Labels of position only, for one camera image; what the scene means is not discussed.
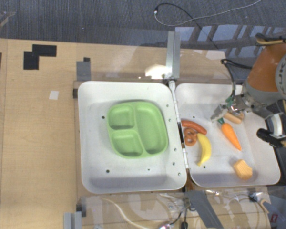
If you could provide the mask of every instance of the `orange carrot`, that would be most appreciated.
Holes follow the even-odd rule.
[[[242,150],[242,147],[240,146],[240,143],[237,139],[237,136],[233,130],[233,127],[229,123],[223,123],[221,125],[221,130],[223,134],[226,136],[226,138],[229,139],[229,141],[238,149]]]
[[[206,129],[204,129],[201,125],[199,125],[193,121],[182,120],[181,125],[184,127],[190,127],[192,129],[194,129],[195,131],[197,131],[203,135],[206,135]]]

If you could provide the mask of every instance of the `yellow banana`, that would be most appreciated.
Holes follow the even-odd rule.
[[[205,135],[198,133],[197,137],[202,148],[201,158],[198,162],[198,166],[200,166],[203,162],[207,161],[211,157],[212,147],[209,139]]]

